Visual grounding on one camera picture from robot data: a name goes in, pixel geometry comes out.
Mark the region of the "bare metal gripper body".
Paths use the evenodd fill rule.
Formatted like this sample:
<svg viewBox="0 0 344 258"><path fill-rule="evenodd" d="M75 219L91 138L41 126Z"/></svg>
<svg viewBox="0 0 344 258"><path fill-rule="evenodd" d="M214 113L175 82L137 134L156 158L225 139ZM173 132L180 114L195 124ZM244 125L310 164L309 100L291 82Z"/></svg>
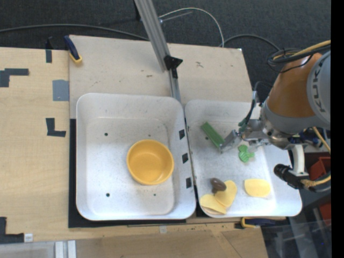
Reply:
<svg viewBox="0 0 344 258"><path fill-rule="evenodd" d="M263 141L280 149L290 149L290 142L299 133L298 118L259 118L241 121L241 137L244 141Z"/></svg>

